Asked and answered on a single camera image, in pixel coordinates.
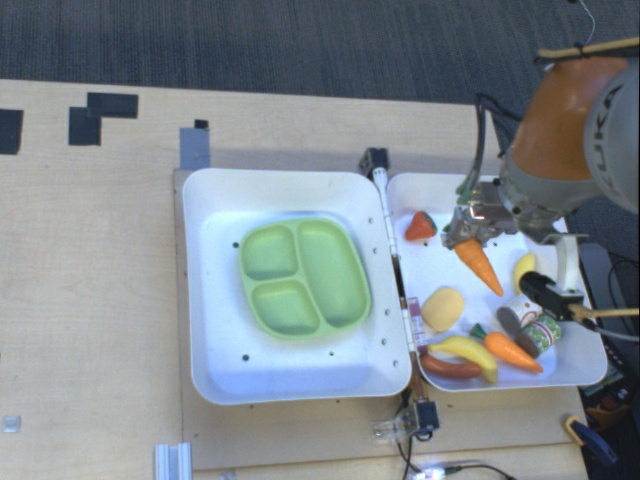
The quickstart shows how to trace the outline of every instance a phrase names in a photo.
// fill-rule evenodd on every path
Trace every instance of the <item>carrot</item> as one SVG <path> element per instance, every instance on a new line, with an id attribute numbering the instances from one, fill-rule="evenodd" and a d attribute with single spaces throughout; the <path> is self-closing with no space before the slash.
<path id="1" fill-rule="evenodd" d="M 420 364 L 425 371 L 450 379 L 473 379 L 482 373 L 482 368 L 476 363 L 449 363 L 428 352 L 420 356 Z"/>
<path id="2" fill-rule="evenodd" d="M 489 262 L 489 258 L 487 258 L 478 240 L 470 238 L 469 240 L 454 245 L 453 250 L 456 251 L 458 258 L 491 288 L 496 295 L 500 297 L 504 295 L 498 276 L 496 276 Z"/>
<path id="3" fill-rule="evenodd" d="M 433 219 L 426 212 L 416 212 L 411 219 L 411 224 L 404 232 L 407 240 L 425 240 L 438 232 Z"/>
<path id="4" fill-rule="evenodd" d="M 486 333 L 485 330 L 476 324 L 470 332 L 471 336 L 480 338 L 489 352 L 505 363 L 509 363 L 518 368 L 524 368 L 534 373 L 542 373 L 542 366 L 525 350 L 514 343 L 506 335 L 498 331 Z"/>

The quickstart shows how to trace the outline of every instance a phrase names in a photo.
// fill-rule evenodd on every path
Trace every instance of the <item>orange carrot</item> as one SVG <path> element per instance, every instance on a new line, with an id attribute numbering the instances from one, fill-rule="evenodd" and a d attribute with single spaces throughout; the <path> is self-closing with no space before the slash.
<path id="1" fill-rule="evenodd" d="M 534 373 L 542 373 L 542 366 L 527 354 L 522 347 L 501 332 L 493 331 L 487 334 L 480 324 L 476 324 L 471 329 L 470 334 L 483 340 L 487 350 L 505 363 Z"/>
<path id="2" fill-rule="evenodd" d="M 416 212 L 411 219 L 411 224 L 404 232 L 407 240 L 425 240 L 438 232 L 433 219 L 426 212 Z"/>
<path id="3" fill-rule="evenodd" d="M 496 276 L 489 262 L 489 258 L 487 258 L 478 240 L 470 238 L 469 240 L 454 245 L 453 250 L 456 251 L 458 258 L 491 288 L 496 295 L 500 297 L 504 295 L 498 276 Z"/>

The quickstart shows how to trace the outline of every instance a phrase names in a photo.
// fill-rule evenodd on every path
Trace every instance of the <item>can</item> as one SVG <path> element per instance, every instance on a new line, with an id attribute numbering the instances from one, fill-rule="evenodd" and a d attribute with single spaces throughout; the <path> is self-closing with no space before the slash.
<path id="1" fill-rule="evenodd" d="M 562 329 L 549 315 L 540 315 L 516 335 L 516 343 L 536 358 L 562 337 Z"/>
<path id="2" fill-rule="evenodd" d="M 498 308 L 497 317 L 504 330 L 515 335 L 541 314 L 542 308 L 521 293 Z"/>

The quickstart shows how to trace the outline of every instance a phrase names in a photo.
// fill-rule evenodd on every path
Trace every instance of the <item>white wire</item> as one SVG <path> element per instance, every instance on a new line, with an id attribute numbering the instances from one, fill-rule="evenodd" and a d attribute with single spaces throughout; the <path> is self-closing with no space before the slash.
<path id="1" fill-rule="evenodd" d="M 606 329 L 602 329 L 601 327 L 596 327 L 594 329 L 597 333 L 604 334 L 609 338 L 619 339 L 623 341 L 632 341 L 633 343 L 640 342 L 640 338 L 638 336 L 631 336 L 630 334 L 620 334 L 618 332 L 607 331 Z"/>
<path id="2" fill-rule="evenodd" d="M 591 39 L 593 39 L 593 34 L 596 31 L 596 19 L 593 17 L 593 14 L 591 14 L 591 11 L 587 7 L 587 5 L 584 3 L 584 0 L 578 0 L 578 2 L 580 2 L 580 5 L 584 9 L 584 12 L 587 13 L 587 16 L 589 16 L 589 19 L 591 20 L 591 32 L 589 33 L 589 37 L 587 37 L 587 40 L 582 45 L 587 46 L 591 42 Z"/>

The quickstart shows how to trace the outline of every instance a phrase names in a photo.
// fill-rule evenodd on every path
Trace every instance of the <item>green can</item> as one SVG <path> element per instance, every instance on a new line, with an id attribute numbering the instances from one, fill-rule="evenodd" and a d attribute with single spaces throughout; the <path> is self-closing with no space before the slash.
<path id="1" fill-rule="evenodd" d="M 516 343 L 533 358 L 562 338 L 562 329 L 549 315 L 540 315 L 516 335 Z"/>

